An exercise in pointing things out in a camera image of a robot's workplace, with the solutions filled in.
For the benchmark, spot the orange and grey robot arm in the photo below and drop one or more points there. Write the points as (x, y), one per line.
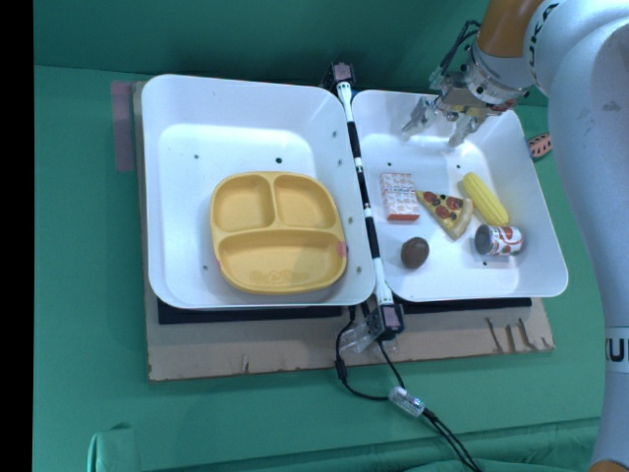
(580, 116)

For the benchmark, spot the black and white thin rod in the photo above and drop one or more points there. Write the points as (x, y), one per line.
(364, 192)

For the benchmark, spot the white plastic tray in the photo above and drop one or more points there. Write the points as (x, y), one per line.
(491, 278)
(236, 111)

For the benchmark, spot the yellow divided plate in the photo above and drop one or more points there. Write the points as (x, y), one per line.
(280, 256)

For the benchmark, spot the brown cardboard board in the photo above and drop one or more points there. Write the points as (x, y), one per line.
(275, 342)

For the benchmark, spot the yellow corn cob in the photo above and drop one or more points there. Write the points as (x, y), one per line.
(485, 198)

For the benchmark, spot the toy pizza slice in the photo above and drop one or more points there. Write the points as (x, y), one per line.
(449, 212)

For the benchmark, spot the brown round ball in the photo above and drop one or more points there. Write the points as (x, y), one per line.
(415, 253)

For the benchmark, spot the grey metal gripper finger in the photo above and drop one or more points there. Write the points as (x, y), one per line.
(420, 116)
(466, 128)

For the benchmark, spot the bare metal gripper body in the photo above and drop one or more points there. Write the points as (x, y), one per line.
(464, 94)

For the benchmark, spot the orange and white carton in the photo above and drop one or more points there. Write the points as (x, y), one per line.
(399, 197)

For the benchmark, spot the red and white can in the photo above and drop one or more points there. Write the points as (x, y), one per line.
(501, 240)

